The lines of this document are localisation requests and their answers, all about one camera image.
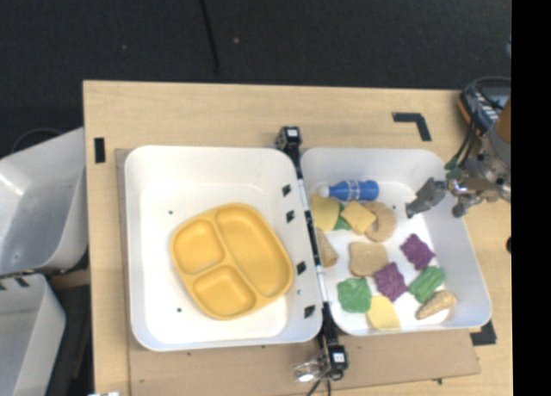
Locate green ribbed toy vegetable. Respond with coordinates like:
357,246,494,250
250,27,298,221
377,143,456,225
407,265,447,305

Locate white plastic tray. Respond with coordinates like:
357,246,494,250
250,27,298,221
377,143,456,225
123,145,325,353
299,146,493,337

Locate tan textured toy bread roll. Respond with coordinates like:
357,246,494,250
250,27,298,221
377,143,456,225
415,290,458,321

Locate tan toy bread slice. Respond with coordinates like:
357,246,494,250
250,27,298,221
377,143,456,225
348,240,390,279

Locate blue bottle with white cap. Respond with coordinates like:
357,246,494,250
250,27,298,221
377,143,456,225
317,178,381,203

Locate beige toy doughnut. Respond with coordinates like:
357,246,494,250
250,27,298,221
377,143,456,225
362,200,399,243

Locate tan toy ice cream cone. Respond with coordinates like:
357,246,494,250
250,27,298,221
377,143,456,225
315,227,339,269

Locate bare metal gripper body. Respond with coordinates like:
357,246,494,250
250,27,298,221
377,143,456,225
446,155,512,207

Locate thin black and white rod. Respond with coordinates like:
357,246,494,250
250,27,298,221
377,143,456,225
290,144,338,346

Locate yellow divided plate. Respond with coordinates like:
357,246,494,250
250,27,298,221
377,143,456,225
169,201,295,322

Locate green toy lettuce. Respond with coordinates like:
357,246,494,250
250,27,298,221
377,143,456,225
336,276,373,314

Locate purple toy grapes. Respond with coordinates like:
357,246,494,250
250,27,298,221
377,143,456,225
373,261,408,303
399,232,436,272

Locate black block with wires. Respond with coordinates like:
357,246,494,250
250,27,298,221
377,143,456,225
274,126,303,151
323,343,350,381

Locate pale yellow toy chip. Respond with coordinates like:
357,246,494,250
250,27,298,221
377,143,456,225
366,294,402,331

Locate yellow toy cheese block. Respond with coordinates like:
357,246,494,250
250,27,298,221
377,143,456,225
340,200,377,236

